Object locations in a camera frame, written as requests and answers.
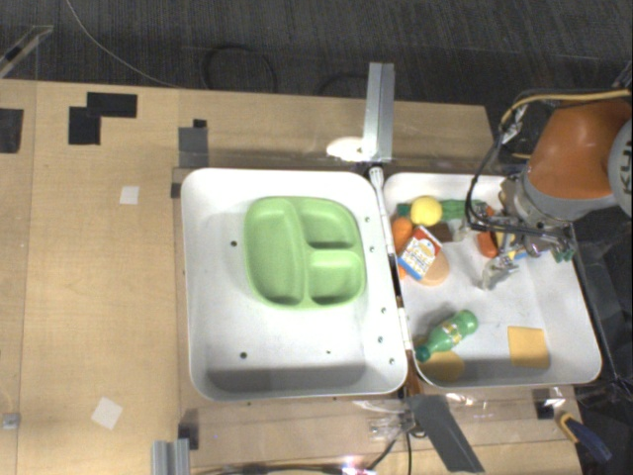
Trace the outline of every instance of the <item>white container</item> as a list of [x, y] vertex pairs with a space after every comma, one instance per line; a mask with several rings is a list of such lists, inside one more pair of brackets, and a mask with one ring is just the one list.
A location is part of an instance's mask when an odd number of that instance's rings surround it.
[[[419, 195], [463, 199], [471, 176], [401, 173], [388, 179], [390, 213]], [[483, 177], [475, 197], [496, 206], [501, 178]], [[182, 186], [189, 360], [191, 378], [208, 399], [238, 401], [387, 394], [407, 375], [405, 339], [375, 192], [349, 172], [200, 169]], [[353, 215], [362, 239], [366, 288], [353, 302], [294, 310], [263, 305], [249, 286], [243, 227], [249, 206], [265, 197], [317, 197]], [[442, 388], [585, 383], [601, 359], [578, 278], [571, 263], [545, 255], [524, 259], [518, 274], [494, 291], [477, 287], [486, 260], [474, 237], [444, 244], [451, 273], [436, 288], [403, 283], [408, 326], [428, 333], [468, 308], [478, 331], [455, 349], [465, 371]], [[514, 367], [508, 326], [539, 328], [550, 351], [549, 369]]]
[[[399, 173], [385, 183], [390, 214], [399, 203], [421, 195], [437, 199], [464, 199], [472, 176]], [[497, 198], [503, 178], [480, 178], [474, 198], [500, 208]], [[500, 386], [554, 386], [586, 383], [601, 367], [600, 350], [572, 262], [556, 263], [549, 254], [518, 260], [519, 272], [500, 282], [495, 290], [478, 287], [488, 261], [476, 246], [475, 236], [444, 243], [451, 271], [438, 287], [424, 287], [406, 278], [403, 300], [413, 337], [430, 330], [453, 313], [468, 309], [479, 320], [478, 330], [454, 351], [464, 360], [464, 373], [447, 384], [422, 376], [438, 387], [454, 389]], [[513, 366], [507, 327], [543, 330], [550, 355], [548, 369]]]

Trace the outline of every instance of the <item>lemon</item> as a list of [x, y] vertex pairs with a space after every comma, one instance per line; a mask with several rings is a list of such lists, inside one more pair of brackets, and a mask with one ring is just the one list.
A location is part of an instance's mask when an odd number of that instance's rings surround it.
[[432, 227], [442, 219], [442, 205], [434, 197], [424, 195], [411, 203], [409, 216], [417, 226]]

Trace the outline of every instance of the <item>wooden table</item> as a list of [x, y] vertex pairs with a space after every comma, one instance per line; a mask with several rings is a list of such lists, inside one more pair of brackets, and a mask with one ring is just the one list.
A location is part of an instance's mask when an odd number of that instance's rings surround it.
[[[101, 145], [69, 145], [68, 108], [84, 107], [88, 91], [137, 94], [137, 116], [103, 118]], [[151, 444], [175, 439], [186, 394], [170, 197], [178, 128], [207, 121], [211, 165], [336, 168], [325, 146], [362, 135], [364, 101], [3, 80], [0, 108], [25, 111], [20, 152], [0, 154], [0, 413], [22, 418], [0, 430], [0, 473], [148, 473]], [[395, 121], [402, 167], [469, 170], [491, 141], [481, 107], [397, 103]], [[139, 187], [137, 204], [120, 204], [125, 186]], [[577, 414], [571, 390], [559, 392]], [[91, 420], [102, 397], [123, 407], [113, 429]], [[489, 473], [581, 473], [528, 392], [471, 398], [497, 410], [456, 414]], [[362, 410], [327, 405], [201, 403], [222, 433], [193, 463], [279, 460], [289, 431], [311, 462], [380, 452]], [[276, 425], [264, 420], [275, 407], [285, 407]], [[403, 448], [381, 473], [406, 471]], [[414, 449], [414, 473], [445, 472], [428, 440]]]

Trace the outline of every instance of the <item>green plate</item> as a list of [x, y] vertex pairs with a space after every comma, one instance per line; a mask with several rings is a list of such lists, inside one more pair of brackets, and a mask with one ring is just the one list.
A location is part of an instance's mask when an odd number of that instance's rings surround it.
[[263, 303], [340, 306], [365, 289], [365, 259], [352, 214], [334, 201], [267, 197], [244, 221], [246, 273]]

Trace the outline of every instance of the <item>white square paper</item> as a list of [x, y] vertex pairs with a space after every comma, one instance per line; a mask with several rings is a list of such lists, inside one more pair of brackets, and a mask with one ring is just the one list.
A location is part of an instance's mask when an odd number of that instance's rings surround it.
[[112, 430], [117, 425], [123, 407], [108, 398], [101, 398], [92, 414], [92, 420], [100, 426]]
[[138, 191], [140, 187], [138, 186], [124, 186], [121, 190], [121, 198], [119, 199], [119, 204], [129, 204], [135, 205], [138, 204]]

